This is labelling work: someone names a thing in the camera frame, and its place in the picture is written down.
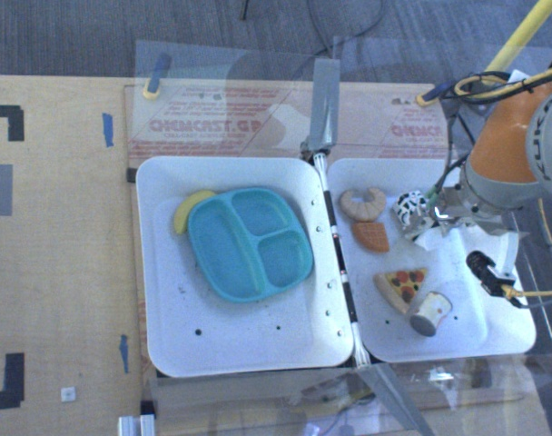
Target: blue plate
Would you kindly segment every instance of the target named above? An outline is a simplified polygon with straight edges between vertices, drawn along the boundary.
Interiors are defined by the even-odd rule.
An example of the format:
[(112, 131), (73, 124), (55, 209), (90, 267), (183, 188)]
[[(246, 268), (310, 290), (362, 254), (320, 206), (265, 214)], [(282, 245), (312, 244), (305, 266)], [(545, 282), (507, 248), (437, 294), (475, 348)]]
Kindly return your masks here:
[(304, 229), (269, 189), (238, 189), (199, 202), (190, 211), (187, 233), (205, 278), (228, 301), (283, 292), (312, 270)]

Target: white tray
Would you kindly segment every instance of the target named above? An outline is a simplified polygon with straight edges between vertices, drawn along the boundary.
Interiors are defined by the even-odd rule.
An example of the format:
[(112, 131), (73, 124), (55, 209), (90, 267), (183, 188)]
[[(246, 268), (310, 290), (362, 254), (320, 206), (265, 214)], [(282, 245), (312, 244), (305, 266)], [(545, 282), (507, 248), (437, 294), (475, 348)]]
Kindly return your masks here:
[[(263, 186), (279, 193), (310, 239), (310, 277), (263, 301), (222, 299), (196, 266), (173, 214), (191, 193)], [(154, 366), (173, 377), (336, 366), (353, 349), (320, 179), (298, 159), (155, 157), (136, 176)]]
[[(503, 260), (505, 247), (500, 238), (489, 236), (478, 227), (454, 229), (439, 248), (426, 251), (402, 236), (397, 217), (390, 209), (393, 202), (408, 191), (427, 191), (442, 171), (440, 160), (412, 159), (343, 159), (329, 168), (329, 187), (337, 208), (341, 246), (364, 345), (385, 362), (526, 352), (536, 339), (531, 312), (490, 297), (466, 265), (466, 256), (473, 250), (481, 250), (498, 264), (498, 260)], [(389, 237), (388, 253), (363, 249), (352, 237), (351, 221), (338, 207), (344, 191), (371, 186), (380, 188), (388, 197), (388, 208), (379, 218)], [(424, 290), (435, 290), (453, 304), (452, 312), (433, 337), (415, 332), (373, 283), (375, 273), (416, 267), (429, 270), (416, 299), (423, 297)], [(519, 280), (516, 286), (520, 289)]]

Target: yellow banana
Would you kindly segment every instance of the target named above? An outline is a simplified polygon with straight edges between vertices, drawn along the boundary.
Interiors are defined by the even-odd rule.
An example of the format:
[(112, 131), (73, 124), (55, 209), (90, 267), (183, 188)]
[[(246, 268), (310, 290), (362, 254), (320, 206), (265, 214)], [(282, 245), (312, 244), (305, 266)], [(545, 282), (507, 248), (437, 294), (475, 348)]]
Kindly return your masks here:
[(175, 215), (173, 216), (173, 228), (178, 234), (183, 234), (187, 231), (187, 219), (189, 218), (189, 212), (192, 208), (199, 202), (205, 199), (209, 199), (215, 195), (214, 191), (198, 191), (192, 193), (187, 197), (175, 210)]

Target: gray floor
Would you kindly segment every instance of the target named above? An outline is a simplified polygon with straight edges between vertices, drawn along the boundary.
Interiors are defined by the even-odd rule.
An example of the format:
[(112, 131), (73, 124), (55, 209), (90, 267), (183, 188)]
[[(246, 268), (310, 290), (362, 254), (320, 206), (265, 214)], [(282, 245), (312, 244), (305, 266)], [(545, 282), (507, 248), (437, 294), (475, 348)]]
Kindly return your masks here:
[[(134, 76), (145, 69), (142, 47), (159, 43), (262, 51), (285, 63), (285, 54), (326, 55), (335, 38), (380, 15), (363, 36), (337, 45), (342, 80), (439, 84), (483, 70), (537, 1), (250, 0), (242, 20), (244, 0), (0, 0), (0, 74)], [(551, 61), (552, 15), (510, 67), (535, 74)], [(479, 115), (474, 121), (479, 128)], [(518, 268), (551, 287), (536, 206), (517, 219), (533, 234)], [(552, 356), (552, 308), (533, 313), (540, 333), (532, 353)], [(552, 423), (552, 383), (540, 391)]]

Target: pizza slice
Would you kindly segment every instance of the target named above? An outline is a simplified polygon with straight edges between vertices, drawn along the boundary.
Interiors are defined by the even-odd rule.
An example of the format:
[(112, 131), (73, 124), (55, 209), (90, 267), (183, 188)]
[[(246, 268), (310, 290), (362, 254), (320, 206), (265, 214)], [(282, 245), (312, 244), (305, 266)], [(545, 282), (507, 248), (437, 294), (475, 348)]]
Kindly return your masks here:
[(380, 272), (373, 276), (379, 292), (398, 312), (405, 314), (428, 274), (427, 268)]

